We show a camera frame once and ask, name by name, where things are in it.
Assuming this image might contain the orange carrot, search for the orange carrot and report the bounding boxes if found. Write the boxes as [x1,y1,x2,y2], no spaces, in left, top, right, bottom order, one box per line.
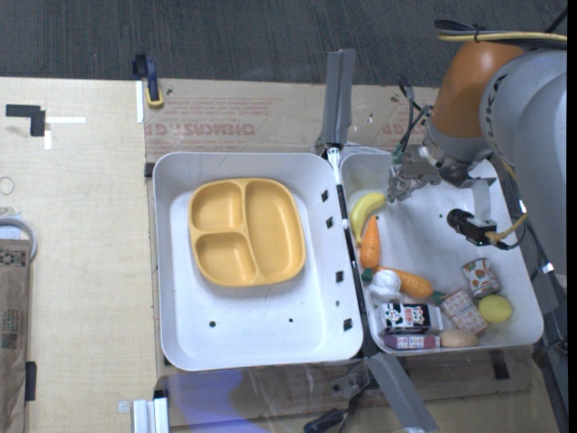
[375,265,447,306]
[359,215,382,283]

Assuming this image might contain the black cylinder on white bracket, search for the black cylinder on white bracket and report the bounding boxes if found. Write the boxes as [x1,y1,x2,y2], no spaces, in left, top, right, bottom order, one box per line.
[445,178,499,247]

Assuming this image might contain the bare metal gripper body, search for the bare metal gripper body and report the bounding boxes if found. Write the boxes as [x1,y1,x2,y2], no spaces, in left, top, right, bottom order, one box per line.
[388,143,453,195]

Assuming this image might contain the pink patterned carton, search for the pink patterned carton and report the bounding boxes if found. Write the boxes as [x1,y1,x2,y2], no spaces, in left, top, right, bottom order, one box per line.
[439,288,490,336]

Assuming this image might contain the white can with orange print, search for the white can with orange print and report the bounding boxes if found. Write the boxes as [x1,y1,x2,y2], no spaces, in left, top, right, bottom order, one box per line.
[462,257,502,299]

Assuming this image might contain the yellow lemon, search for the yellow lemon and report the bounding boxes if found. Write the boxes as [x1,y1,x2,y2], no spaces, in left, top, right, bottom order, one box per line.
[477,293,514,325]

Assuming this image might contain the pink flat carton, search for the pink flat carton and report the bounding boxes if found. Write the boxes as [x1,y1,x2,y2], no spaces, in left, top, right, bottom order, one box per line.
[383,333,442,351]

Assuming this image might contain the brown cardboard board, red print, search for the brown cardboard board, red print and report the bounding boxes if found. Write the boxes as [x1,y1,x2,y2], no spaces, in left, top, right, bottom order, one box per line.
[142,78,534,428]

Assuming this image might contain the white plastic tray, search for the white plastic tray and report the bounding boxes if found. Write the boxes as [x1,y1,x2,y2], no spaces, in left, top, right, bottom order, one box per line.
[339,146,545,356]
[151,151,365,373]

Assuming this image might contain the brown paper bag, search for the brown paper bag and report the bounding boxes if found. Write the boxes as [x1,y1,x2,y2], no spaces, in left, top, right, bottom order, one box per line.
[0,238,33,433]

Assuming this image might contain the yellow divided plate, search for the yellow divided plate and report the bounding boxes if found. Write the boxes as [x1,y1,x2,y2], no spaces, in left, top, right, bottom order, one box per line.
[188,177,307,288]

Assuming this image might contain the cow print milk carton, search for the cow print milk carton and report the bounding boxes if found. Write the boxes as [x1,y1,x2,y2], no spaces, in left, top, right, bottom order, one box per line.
[380,302,445,336]

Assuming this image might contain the clear tape roll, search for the clear tape roll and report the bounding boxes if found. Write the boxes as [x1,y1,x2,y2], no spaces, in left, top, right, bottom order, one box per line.
[0,216,40,262]

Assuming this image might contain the yellow banana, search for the yellow banana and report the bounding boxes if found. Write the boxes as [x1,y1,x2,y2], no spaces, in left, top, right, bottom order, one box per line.
[349,191,389,248]

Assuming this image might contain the tan potato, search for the tan potato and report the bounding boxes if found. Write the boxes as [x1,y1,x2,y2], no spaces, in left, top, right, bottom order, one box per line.
[438,328,481,349]

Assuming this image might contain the white garlic bulb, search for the white garlic bulb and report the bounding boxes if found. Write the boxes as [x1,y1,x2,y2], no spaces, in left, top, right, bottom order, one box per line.
[368,269,403,302]

